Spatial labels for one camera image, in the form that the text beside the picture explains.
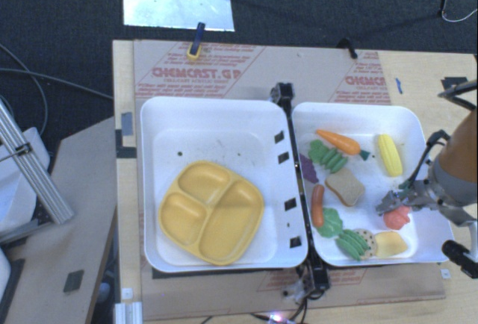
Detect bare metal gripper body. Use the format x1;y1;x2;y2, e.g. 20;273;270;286
400;179;470;227

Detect orange-red rounded toy food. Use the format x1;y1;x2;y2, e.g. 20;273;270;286
382;205;412;231

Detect beige dotted biscuit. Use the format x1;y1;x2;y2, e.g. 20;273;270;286
353;228;378;258

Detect yellow rounded toy food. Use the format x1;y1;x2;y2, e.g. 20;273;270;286
373;230;409;258

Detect yellow corn cob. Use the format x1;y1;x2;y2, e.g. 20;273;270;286
377;133;404;178

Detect brown bread slice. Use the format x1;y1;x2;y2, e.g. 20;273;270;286
324;166;367;208

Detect green pea pods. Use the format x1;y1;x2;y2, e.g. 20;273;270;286
320;148;349;175
335;228;371;262

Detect green lettuce leaf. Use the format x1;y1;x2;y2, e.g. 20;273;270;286
308;139;329;163
316;206;344;239

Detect orange sausage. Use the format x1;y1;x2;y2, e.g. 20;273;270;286
310;184;326;228

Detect orange carrot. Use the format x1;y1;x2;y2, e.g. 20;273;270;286
315;128;371;161

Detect white plastic tray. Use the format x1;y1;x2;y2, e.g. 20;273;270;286
140;96;309;274
291;102;456;267

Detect purple grapes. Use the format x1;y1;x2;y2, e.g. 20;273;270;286
298;152;320;184

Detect thin black and white rod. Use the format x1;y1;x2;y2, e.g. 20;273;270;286
279;96;323;275

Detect yellow divided plate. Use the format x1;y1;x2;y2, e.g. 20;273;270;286
158;160;266;267

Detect brown cardboard board, red print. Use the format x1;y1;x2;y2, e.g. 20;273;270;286
132;39;447;320

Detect black cylinder on white bracket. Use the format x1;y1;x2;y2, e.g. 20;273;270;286
441;220;478;279

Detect black block with thin wires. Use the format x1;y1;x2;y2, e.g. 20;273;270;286
270;81;297;104
296;262;332;298

